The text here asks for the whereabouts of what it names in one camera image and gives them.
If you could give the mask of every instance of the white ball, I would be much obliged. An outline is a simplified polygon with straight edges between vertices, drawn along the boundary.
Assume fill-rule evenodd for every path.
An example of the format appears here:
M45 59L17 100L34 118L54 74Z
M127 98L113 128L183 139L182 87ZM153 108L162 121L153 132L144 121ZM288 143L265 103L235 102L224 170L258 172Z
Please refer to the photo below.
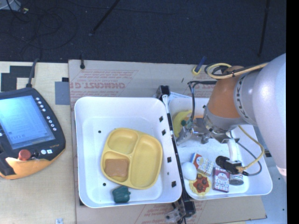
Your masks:
M195 180L197 176L197 169L191 162L184 162L182 164L182 172L185 179Z

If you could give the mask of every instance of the divided yellow plate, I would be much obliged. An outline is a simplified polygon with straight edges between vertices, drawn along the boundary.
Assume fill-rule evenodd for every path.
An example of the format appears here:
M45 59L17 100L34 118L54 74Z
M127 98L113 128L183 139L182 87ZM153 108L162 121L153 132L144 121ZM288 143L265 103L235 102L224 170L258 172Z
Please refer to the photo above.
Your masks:
M162 157L162 145L155 137L133 129L117 128L105 142L100 165L109 180L135 189L147 189L157 181ZM109 176L105 172L106 161L113 159L126 161L125 176Z

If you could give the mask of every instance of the black floor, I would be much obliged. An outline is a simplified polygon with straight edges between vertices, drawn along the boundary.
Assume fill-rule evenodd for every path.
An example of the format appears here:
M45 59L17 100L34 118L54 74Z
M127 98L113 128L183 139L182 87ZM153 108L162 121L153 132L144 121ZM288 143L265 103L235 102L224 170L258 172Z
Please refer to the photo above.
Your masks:
M18 1L0 9L0 61L249 66L286 53L286 0L120 0L98 28L117 0Z

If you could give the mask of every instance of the black metal bar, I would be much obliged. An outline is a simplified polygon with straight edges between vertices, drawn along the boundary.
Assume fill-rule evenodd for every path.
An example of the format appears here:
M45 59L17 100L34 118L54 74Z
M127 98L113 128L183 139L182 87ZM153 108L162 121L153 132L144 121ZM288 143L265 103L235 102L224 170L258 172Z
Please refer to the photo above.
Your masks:
M263 31L262 31L260 49L259 49L258 54L257 54L258 56L261 55L262 49L263 49L263 42L264 42L264 39L265 39L265 32L266 32L269 9L270 9L270 0L267 0L266 1L266 8L265 8L265 16L264 16L264 19L263 19Z
M103 21L108 17L108 15L112 12L112 10L116 7L116 5L119 3L120 0L116 0L114 4L109 8L109 10L105 13L103 18L99 21L99 23L91 30L89 33L89 36L92 36L95 34L95 31L99 28L99 26L103 23Z

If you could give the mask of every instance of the red button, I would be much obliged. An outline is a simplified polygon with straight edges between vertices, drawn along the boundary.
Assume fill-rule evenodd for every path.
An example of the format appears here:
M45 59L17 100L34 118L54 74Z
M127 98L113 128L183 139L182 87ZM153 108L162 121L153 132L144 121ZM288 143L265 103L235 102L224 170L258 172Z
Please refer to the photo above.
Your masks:
M31 152L27 149L22 149L19 152L19 160L26 161L31 157Z

